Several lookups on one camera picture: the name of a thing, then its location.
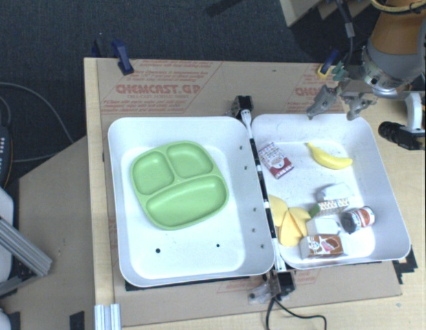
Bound white plastic tray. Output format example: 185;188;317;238
250;113;412;271
107;115;277;287

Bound thin black and white rod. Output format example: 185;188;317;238
240;109;284;272

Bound yellow wedge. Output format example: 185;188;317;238
287;206;312;237
267;194;288;230
278;210;304;248

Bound green divided plate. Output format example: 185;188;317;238
129;140;230;232

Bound brown and white carton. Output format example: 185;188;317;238
299;234;349;261

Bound red and white carton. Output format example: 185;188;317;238
257;141;295;180

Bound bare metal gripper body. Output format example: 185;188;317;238
337;52;410;105

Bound black cylinder on white bracket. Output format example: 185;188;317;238
377;92;426;151

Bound black block with thin wires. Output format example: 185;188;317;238
248;269;298;305
225;95;254;118

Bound red and white can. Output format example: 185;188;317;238
340;206;377;235

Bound brown cardboard board, red print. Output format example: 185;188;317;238
96;58;403;328

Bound plain white carton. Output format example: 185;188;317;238
305;217;343;237

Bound white and grey carton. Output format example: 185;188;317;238
315;181;356;204

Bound yellow banana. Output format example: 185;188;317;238
306;142;354;169

